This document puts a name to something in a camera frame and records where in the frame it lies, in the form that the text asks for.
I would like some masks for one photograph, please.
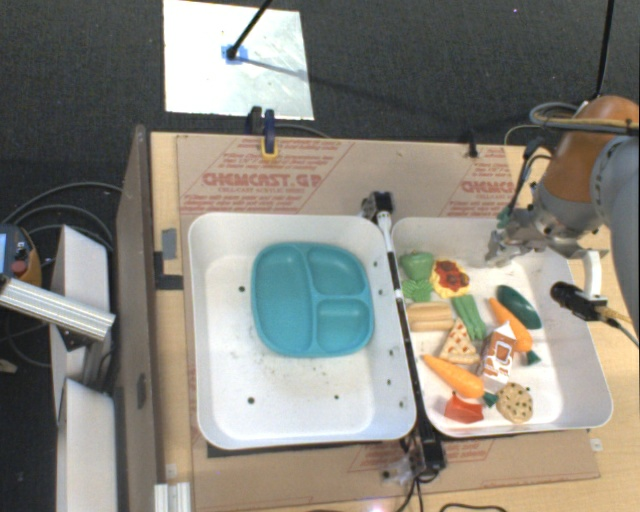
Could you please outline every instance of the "black metal bar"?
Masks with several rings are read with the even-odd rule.
[[[607,2],[607,15],[604,21],[604,34],[602,35],[602,47],[600,48],[600,66],[598,69],[598,81],[596,84],[596,93],[593,96],[597,98],[602,94],[602,85],[604,76],[607,72],[607,60],[609,58],[609,41],[611,39],[611,25],[613,24],[613,4],[615,0]]]
[[[240,45],[242,45],[242,42],[247,38],[247,36],[249,35],[249,32],[251,32],[253,27],[255,27],[256,23],[258,23],[258,21],[264,14],[264,11],[266,11],[269,8],[269,6],[271,5],[271,2],[273,2],[273,0],[265,0],[265,2],[260,6],[260,9],[258,9],[258,12],[255,14],[253,19],[249,22],[249,24],[247,25],[247,28],[245,28],[244,32],[240,34],[240,37],[235,42],[235,44],[227,50],[227,59],[233,60],[236,58]]]

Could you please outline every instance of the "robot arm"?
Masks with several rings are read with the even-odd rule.
[[[638,122],[638,105],[603,96],[581,109],[580,119]],[[611,248],[620,288],[638,332],[638,137],[570,131],[553,155],[533,203],[516,208],[494,231],[486,256],[489,265],[549,247],[566,258],[589,261],[578,240],[603,223],[611,230]]]

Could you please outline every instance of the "orange carrot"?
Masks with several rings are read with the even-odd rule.
[[[462,396],[481,398],[484,395],[484,384],[477,375],[439,357],[423,355],[422,359],[429,368]]]
[[[496,316],[496,320],[498,320],[500,325],[507,321],[509,322],[511,330],[516,337],[516,346],[514,347],[516,352],[529,352],[533,347],[533,338],[531,337],[529,330],[511,311],[505,308],[493,297],[489,299],[489,304],[491,304],[493,314]]]

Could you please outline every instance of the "toy milk carton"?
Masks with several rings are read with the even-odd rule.
[[[486,391],[495,394],[509,382],[515,345],[515,335],[509,322],[484,340],[478,375],[482,377]]]

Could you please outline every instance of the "table surface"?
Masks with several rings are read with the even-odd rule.
[[[170,133],[152,134],[152,197],[154,205],[161,205],[154,206],[154,250],[161,249],[163,226],[178,225],[175,137],[176,134]],[[519,171],[522,148],[507,147],[505,150],[515,177]],[[534,168],[534,177],[544,169],[544,161],[539,159],[537,163],[539,165]],[[608,231],[602,229],[598,235],[589,235],[583,245],[608,247]],[[602,294],[609,299],[610,307],[626,313],[610,257],[603,260],[602,267]],[[181,273],[181,263],[179,260],[166,261],[164,270],[167,274]],[[581,264],[572,262],[571,270],[575,282],[580,285],[584,279]],[[171,411],[170,414],[161,413],[160,418],[164,458],[176,462],[179,468],[191,468],[186,346],[180,343],[163,343],[163,340],[184,338],[185,318],[181,307],[184,305],[184,298],[180,291],[161,291],[157,293],[156,300],[158,313],[161,313],[157,315],[158,371],[162,377],[159,389],[163,405],[161,411]],[[509,512],[636,510],[640,503],[638,349],[620,331],[604,324],[591,323],[590,329],[614,403],[611,420],[591,432],[592,439],[599,441],[601,445],[601,451],[596,453],[601,477],[534,486],[428,494],[424,496],[425,510],[437,511],[452,502],[474,506],[499,505]],[[180,480],[188,480],[191,475],[187,470],[178,477]],[[402,498],[394,498],[266,510],[382,512],[396,510],[402,501]],[[412,499],[406,510],[420,510],[417,497]]]

